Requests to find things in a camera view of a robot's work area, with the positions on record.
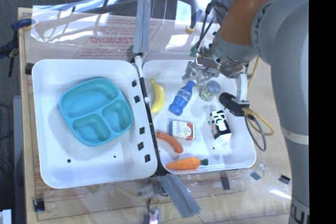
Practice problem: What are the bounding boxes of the orange carrot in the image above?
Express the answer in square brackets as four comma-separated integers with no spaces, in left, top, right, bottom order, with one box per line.
[165,156,209,172]

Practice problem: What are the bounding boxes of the orange sausage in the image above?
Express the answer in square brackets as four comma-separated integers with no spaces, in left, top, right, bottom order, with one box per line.
[155,131,184,154]

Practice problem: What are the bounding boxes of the green can with grey lid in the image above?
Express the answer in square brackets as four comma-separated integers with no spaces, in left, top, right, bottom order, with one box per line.
[198,80,221,102]

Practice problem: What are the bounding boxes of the black cylinder on white bracket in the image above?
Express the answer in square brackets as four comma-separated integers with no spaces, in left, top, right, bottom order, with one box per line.
[218,73,250,117]

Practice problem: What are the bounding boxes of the white and red small carton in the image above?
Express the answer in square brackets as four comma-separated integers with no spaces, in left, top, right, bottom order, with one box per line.
[169,120,196,142]

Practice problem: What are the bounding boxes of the white plastic tray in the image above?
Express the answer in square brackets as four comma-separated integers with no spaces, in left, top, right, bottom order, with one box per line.
[31,59,159,189]
[141,59,257,175]

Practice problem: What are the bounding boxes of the blue divided plate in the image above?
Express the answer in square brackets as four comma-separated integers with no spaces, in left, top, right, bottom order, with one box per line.
[58,77,135,147]

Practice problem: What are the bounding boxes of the yellow banana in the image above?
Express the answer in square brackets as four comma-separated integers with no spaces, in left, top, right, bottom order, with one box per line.
[150,79,166,114]

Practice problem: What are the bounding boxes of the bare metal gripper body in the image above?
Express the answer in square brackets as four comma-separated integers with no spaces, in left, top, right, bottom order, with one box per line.
[194,46,244,79]

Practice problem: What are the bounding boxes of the brown cardboard board, red print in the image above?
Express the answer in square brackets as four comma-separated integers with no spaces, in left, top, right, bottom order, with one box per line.
[23,13,292,221]

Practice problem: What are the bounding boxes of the black and white carton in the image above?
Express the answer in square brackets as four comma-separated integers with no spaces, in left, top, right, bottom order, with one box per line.
[207,110,232,140]

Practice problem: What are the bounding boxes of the blue bottle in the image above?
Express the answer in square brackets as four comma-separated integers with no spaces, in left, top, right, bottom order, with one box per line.
[168,80,197,116]

